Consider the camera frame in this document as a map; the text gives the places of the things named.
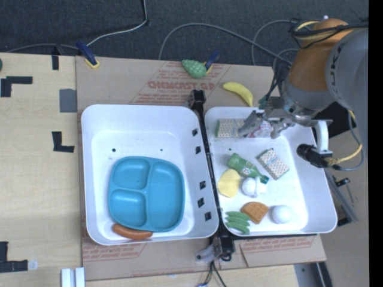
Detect green pea pods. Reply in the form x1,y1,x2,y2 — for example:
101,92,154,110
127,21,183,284
224,210,251,236

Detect orange sausage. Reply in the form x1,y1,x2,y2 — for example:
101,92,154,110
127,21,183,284
112,222,154,241

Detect orange waffle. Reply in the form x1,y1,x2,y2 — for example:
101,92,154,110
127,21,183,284
239,201,270,225

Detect blue divided plate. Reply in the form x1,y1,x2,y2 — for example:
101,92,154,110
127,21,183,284
107,155,187,233

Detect white egg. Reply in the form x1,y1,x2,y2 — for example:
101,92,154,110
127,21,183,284
271,204,294,225

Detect yellow crisp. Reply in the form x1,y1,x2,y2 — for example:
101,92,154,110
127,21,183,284
217,169,242,199

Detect green grapes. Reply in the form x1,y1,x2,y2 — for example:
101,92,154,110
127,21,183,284
181,59,208,80

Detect white plastic tray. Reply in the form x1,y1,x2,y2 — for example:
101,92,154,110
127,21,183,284
204,106,339,237
80,103,220,246

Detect beige chequered packet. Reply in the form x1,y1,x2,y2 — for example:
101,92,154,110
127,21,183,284
257,148,291,181

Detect thin black rod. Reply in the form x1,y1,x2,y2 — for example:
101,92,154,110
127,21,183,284
193,102,230,245

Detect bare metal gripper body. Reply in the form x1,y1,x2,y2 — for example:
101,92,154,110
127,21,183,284
259,96,315,127

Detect black cylinder on white bracket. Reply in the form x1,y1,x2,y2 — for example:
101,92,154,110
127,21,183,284
296,120,334,169

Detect black block with thin wires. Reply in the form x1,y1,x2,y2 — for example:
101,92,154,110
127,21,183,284
195,234,236,263
186,89,207,109

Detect white and red packet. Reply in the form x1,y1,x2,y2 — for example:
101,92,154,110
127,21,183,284
247,119,273,139

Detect yellow banana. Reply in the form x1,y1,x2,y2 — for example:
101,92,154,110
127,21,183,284
222,81,254,108

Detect brown cardboard board, red print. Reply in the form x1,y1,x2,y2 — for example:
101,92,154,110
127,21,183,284
75,55,327,281

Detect green bottle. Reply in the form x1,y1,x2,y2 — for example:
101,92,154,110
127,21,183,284
226,152,270,183

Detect beige and green biscuit packet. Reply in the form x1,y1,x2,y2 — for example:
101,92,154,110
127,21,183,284
214,118,247,139

